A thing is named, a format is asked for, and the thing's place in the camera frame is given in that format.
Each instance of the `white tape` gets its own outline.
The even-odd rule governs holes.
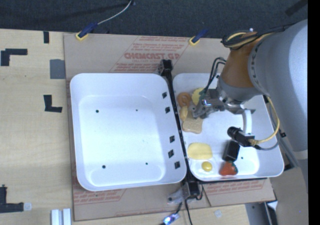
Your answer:
[[[215,216],[216,216],[217,218],[222,217],[222,212],[221,212],[220,210],[216,210],[216,211],[214,212],[214,214],[215,214]]]
[[[24,203],[23,204],[23,210],[24,211],[31,211],[32,210],[32,204],[31,203]]]

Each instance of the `black tape marking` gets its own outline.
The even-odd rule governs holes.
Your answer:
[[[44,44],[49,44],[50,39],[49,39],[49,31],[44,31],[43,32],[43,43]]]
[[[65,61],[62,59],[50,60],[50,79],[65,79]]]
[[[0,66],[9,66],[10,55],[6,51],[1,51]]]
[[[0,66],[9,66],[10,55],[27,55],[28,49],[5,49],[1,51],[1,62]]]
[[[44,111],[58,112],[58,113],[62,112],[62,107],[52,107],[52,95],[44,95],[43,98],[44,98],[44,105],[45,105]]]
[[[7,203],[7,187],[2,185],[0,187],[0,214],[23,212],[24,203]]]
[[[308,4],[308,0],[300,0],[296,2],[294,5],[290,6],[287,10],[285,10],[285,14],[287,16],[291,16],[307,4]]]

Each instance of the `yellow ball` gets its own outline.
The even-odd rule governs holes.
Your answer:
[[[202,169],[206,172],[210,172],[212,170],[212,164],[209,161],[204,161],[201,165]]]

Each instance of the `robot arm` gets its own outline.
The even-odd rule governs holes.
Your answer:
[[[193,116],[224,109],[239,114],[253,96],[270,97],[308,191],[308,20],[281,32],[249,32],[225,46],[231,52],[217,87],[203,92]]]

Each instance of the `wooden table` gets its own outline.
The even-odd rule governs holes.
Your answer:
[[[53,209],[73,208],[66,80],[50,78],[50,60],[64,60],[62,32],[0,29],[0,50],[27,49],[0,66],[0,185],[7,203],[31,203],[31,211],[0,213],[0,224],[50,224]],[[62,112],[45,112],[44,95]],[[220,210],[221,217],[215,215]],[[144,214],[72,224],[160,224],[170,213]],[[188,225],[186,211],[175,225]],[[194,225],[249,225],[244,204],[190,211]]]

